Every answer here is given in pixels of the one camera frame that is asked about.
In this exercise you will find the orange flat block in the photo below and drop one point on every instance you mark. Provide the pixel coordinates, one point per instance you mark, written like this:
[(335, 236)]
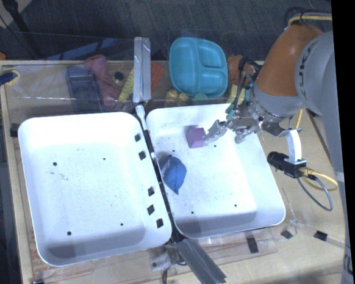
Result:
[(157, 75)]

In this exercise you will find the brown toy bread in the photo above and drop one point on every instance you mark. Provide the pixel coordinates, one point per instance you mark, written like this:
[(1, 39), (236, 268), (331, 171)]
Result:
[(235, 69)]

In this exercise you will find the purple cube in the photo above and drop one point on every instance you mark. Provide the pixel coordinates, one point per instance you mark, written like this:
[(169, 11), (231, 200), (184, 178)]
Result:
[(195, 137)]

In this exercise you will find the yellow toy food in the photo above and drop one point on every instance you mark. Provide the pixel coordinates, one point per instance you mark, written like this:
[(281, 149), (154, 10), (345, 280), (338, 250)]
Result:
[(175, 94)]

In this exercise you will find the blue crumpled packet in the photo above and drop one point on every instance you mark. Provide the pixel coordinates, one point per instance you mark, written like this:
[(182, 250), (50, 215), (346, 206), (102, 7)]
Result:
[(174, 173)]

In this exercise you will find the blue divided plate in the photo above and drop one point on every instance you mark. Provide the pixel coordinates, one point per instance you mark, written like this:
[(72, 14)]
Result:
[(197, 66)]

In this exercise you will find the black cylinder on white bracket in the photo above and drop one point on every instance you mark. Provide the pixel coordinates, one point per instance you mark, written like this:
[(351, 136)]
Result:
[(284, 161)]

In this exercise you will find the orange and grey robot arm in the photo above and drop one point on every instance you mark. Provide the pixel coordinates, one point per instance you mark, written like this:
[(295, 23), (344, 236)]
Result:
[(316, 75)]

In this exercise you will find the dark blue box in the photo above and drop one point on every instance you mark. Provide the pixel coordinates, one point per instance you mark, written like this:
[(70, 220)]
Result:
[(83, 87)]

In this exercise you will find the pink soft packet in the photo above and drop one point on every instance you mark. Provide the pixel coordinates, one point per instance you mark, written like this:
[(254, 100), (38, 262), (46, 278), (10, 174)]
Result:
[(100, 74)]

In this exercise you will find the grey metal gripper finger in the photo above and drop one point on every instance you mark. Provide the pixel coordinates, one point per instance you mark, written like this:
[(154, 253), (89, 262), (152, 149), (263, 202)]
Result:
[(241, 136), (215, 133)]

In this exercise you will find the thin black and white rod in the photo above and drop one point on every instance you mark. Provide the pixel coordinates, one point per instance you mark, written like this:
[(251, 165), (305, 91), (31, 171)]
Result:
[(149, 146)]

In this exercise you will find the white plastic tray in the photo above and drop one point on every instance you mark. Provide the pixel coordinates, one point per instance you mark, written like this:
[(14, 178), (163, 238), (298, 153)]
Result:
[(224, 189), (89, 188)]

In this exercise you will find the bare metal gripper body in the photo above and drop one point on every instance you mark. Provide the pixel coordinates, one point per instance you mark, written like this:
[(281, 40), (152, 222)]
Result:
[(249, 119)]

